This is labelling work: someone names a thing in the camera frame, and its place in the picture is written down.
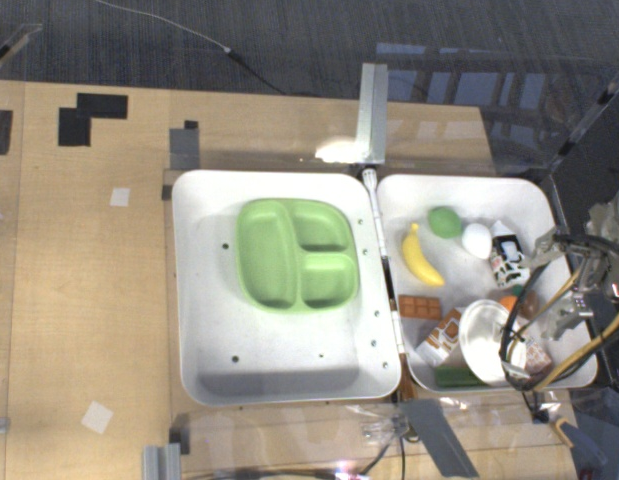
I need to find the thin black and white rod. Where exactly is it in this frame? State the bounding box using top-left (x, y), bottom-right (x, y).
top-left (361, 167), bottom-right (406, 364)

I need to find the green divided plate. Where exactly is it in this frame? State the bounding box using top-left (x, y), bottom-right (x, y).
top-left (235, 197), bottom-right (361, 315)

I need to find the brown chocolate bar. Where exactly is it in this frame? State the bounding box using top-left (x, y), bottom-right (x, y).
top-left (397, 294), bottom-right (443, 321)

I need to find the white plastic tray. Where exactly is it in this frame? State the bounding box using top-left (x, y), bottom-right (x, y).
top-left (171, 169), bottom-right (403, 408)
top-left (376, 173), bottom-right (600, 394)

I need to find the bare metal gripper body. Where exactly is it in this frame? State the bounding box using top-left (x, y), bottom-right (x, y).
top-left (570, 244), bottom-right (619, 317)

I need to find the white egg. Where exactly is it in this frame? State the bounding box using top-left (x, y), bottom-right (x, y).
top-left (461, 222), bottom-right (494, 261)

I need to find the cow print milk carton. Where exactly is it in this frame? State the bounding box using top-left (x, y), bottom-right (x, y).
top-left (488, 220), bottom-right (532, 290)

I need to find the brown doughnut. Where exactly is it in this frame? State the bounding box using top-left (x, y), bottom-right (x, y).
top-left (518, 290), bottom-right (540, 320)

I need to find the white bowl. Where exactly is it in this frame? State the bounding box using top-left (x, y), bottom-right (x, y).
top-left (458, 299), bottom-right (528, 387)

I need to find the brown and white packet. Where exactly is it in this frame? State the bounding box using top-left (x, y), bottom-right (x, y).
top-left (523, 335), bottom-right (554, 376)

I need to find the brown and white carton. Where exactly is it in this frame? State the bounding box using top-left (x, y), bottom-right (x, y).
top-left (414, 307), bottom-right (466, 368)

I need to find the green rectangular block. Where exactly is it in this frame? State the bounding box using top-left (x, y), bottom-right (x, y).
top-left (433, 365), bottom-right (488, 390)

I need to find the green lime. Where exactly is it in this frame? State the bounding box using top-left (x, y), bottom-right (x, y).
top-left (427, 206), bottom-right (463, 240)

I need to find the orange carrot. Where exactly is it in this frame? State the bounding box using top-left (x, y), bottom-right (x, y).
top-left (499, 285), bottom-right (524, 314)

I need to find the yellow banana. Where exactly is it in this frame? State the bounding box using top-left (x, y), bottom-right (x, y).
top-left (401, 222), bottom-right (446, 288)

